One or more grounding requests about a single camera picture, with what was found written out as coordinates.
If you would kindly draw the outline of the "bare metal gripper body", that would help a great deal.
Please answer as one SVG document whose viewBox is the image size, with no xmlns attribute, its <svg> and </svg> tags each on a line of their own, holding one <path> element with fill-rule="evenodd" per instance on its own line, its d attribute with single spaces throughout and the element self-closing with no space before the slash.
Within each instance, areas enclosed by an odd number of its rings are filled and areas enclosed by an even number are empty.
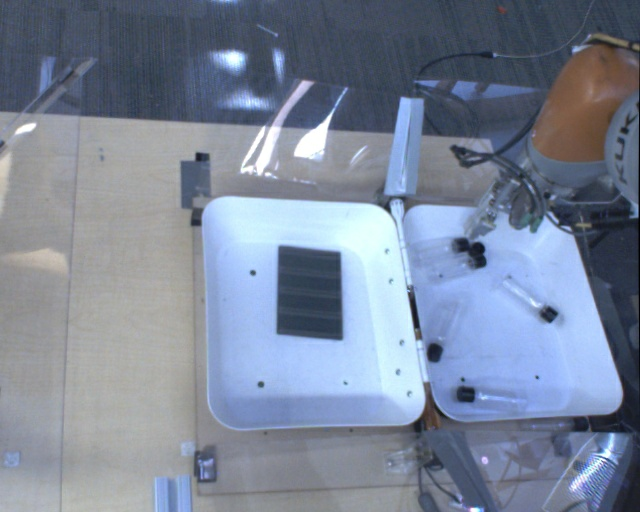
<svg viewBox="0 0 640 512">
<path fill-rule="evenodd" d="M 513 180 L 497 180 L 482 199 L 480 208 L 486 211 L 505 213 L 509 225 L 522 230 L 529 226 L 533 218 L 533 199 L 526 186 Z"/>
</svg>

